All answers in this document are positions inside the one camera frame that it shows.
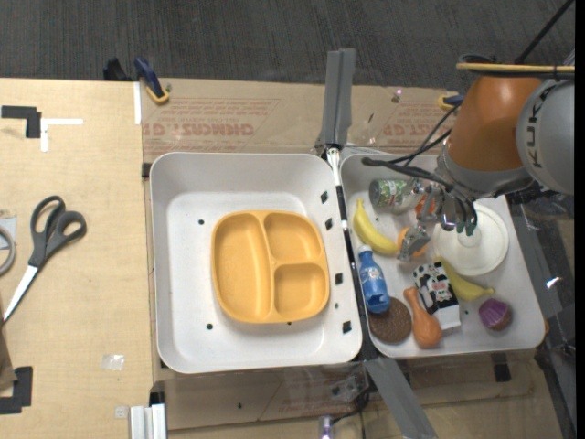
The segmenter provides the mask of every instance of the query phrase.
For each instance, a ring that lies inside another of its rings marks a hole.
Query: bottle cap
[[[357,248],[357,255],[359,255],[362,252],[372,252],[372,248],[367,244],[362,244]]]

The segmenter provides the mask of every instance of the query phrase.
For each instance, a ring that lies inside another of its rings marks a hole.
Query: brown cookie
[[[369,329],[374,337],[386,343],[399,343],[412,330],[412,317],[406,305],[390,297],[390,308],[381,314],[368,313]]]

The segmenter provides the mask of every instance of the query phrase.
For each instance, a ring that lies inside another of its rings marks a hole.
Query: yellow divided plate
[[[288,211],[237,211],[216,224],[211,272],[222,309],[241,322],[294,322],[318,314],[329,299],[321,234]]]

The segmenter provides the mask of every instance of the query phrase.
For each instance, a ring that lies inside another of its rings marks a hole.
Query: yellow banana
[[[353,218],[354,231],[365,244],[369,245],[374,252],[386,255],[396,253],[399,246],[380,232],[369,220],[364,209],[364,200],[357,199],[357,210]]]
[[[438,257],[436,260],[442,263],[442,266],[449,277],[449,281],[451,281],[453,291],[460,299],[463,299],[464,301],[473,301],[480,296],[493,294],[495,292],[494,288],[484,288],[479,284],[468,282],[455,272],[453,267],[441,257]]]

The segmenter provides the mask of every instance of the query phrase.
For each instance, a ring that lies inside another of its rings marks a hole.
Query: black scissors handle
[[[57,202],[57,206],[48,215],[45,228],[42,231],[37,231],[38,217],[43,209],[52,202]],[[79,224],[78,228],[65,234],[65,229],[73,223]],[[87,229],[83,215],[77,211],[65,211],[65,202],[61,197],[53,195],[45,198],[37,205],[30,219],[34,250],[28,264],[40,269],[51,255],[68,242],[84,236]]]

